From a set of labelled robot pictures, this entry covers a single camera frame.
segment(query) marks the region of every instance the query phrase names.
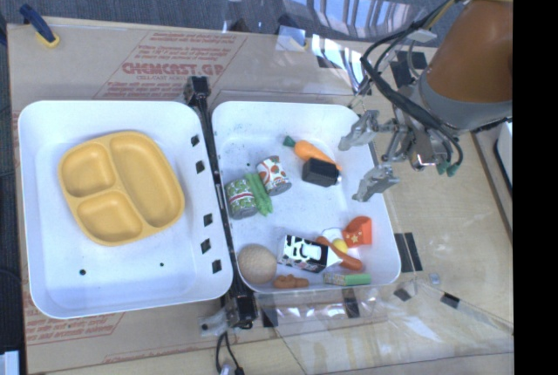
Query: orange toy food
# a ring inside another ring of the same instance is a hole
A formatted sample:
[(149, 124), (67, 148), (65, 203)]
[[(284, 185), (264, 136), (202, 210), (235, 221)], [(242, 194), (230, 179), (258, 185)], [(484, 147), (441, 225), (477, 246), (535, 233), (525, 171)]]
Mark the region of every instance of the orange toy food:
[(305, 161), (309, 160), (310, 158), (316, 158), (317, 160), (322, 160), (322, 161), (330, 162), (331, 164), (335, 164), (337, 170), (341, 171), (341, 166), (339, 166), (332, 158), (330, 158), (328, 155), (326, 155), (319, 148), (317, 148), (307, 140), (295, 141), (290, 136), (286, 136), (285, 141), (282, 144), (287, 147), (293, 147), (296, 156), (302, 158)]
[(349, 256), (348, 254), (345, 254), (343, 251), (340, 251), (339, 249), (334, 247), (333, 244), (328, 239), (326, 239), (323, 235), (320, 235), (316, 239), (316, 243), (330, 247), (330, 249), (335, 254), (337, 254), (337, 257), (343, 259), (343, 261), (339, 263), (339, 265), (341, 265), (343, 268), (350, 269), (352, 271), (362, 270), (364, 266), (362, 262), (360, 262), (357, 258), (353, 256)]
[(349, 248), (372, 245), (372, 219), (365, 215), (353, 218), (343, 231), (343, 239)]
[(294, 277), (292, 274), (287, 276), (278, 276), (275, 281), (273, 281), (273, 286), (278, 289), (288, 289), (288, 288), (306, 288), (310, 285), (308, 279), (304, 277)]

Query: green can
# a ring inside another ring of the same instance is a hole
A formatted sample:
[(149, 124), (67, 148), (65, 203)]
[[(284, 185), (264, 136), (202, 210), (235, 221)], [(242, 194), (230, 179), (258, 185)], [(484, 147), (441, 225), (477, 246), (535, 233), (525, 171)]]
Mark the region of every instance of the green can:
[(229, 182), (225, 186), (225, 193), (231, 218), (240, 220), (258, 212), (252, 188), (245, 178)]

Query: toy carrot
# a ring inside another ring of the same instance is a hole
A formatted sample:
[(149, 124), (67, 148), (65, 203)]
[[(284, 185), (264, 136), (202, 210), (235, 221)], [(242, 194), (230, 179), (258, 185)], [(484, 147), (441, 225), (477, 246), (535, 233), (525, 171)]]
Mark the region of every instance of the toy carrot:
[(310, 158), (316, 158), (318, 160), (327, 161), (332, 164), (335, 164), (337, 169), (341, 171), (341, 166), (339, 166), (328, 155), (326, 155), (319, 148), (317, 148), (307, 140), (295, 141), (290, 136), (286, 136), (285, 141), (283, 141), (282, 144), (287, 147), (293, 147), (295, 149), (296, 155), (305, 161), (309, 160)]

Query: toy ball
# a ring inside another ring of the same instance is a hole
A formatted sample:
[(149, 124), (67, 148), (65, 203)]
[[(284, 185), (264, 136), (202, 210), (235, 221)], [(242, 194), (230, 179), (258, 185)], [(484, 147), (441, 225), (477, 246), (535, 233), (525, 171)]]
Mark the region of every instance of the toy ball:
[(238, 255), (238, 267), (249, 283), (267, 283), (277, 271), (277, 260), (271, 251), (262, 245), (248, 245)]

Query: toy can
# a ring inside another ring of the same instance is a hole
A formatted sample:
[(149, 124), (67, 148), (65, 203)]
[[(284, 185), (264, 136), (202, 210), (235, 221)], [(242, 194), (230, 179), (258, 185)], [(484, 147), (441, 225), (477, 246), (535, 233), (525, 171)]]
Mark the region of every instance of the toy can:
[(235, 220), (250, 217), (258, 212), (248, 180), (242, 178), (229, 182), (225, 186), (225, 193), (230, 216)]
[(269, 156), (255, 168), (269, 196), (282, 194), (292, 186), (277, 155)]

